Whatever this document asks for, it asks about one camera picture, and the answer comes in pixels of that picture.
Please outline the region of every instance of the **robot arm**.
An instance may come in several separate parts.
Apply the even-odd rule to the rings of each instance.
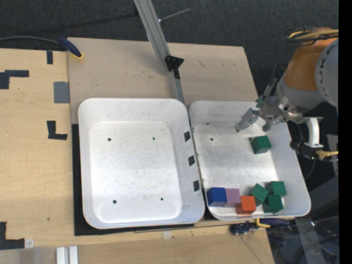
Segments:
[[[304,114],[323,101],[338,111],[338,31],[327,27],[288,31],[285,39],[299,43],[283,76],[275,78],[275,69],[265,92],[257,100],[258,110],[249,109],[236,124],[237,132],[254,123],[258,117],[265,120],[264,131],[291,120],[309,127],[308,142],[292,142],[291,147],[310,159],[324,158],[319,144],[319,125],[322,118]],[[274,96],[270,96],[276,86]]]

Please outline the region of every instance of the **blue cube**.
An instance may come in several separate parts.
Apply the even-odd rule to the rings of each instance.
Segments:
[[[207,191],[208,205],[222,207],[227,203],[225,188],[210,188]]]

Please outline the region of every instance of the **orange block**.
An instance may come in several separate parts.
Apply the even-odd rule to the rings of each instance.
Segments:
[[[241,203],[236,206],[238,215],[251,215],[257,210],[254,196],[241,196]]]

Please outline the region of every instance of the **gray tape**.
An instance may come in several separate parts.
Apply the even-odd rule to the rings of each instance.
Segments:
[[[70,103],[68,82],[54,82],[54,103]]]

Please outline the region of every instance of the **metal pole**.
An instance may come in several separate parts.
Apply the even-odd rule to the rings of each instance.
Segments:
[[[143,22],[144,28],[147,32],[148,39],[151,42],[155,54],[159,61],[164,66],[166,72],[169,74],[171,80],[171,87],[174,98],[184,102],[183,92],[181,87],[180,79],[175,77],[174,71],[169,71],[166,63],[165,58],[170,56],[170,50],[167,46],[164,33],[160,27],[159,19],[155,13],[153,4],[151,0],[133,0],[139,16]]]

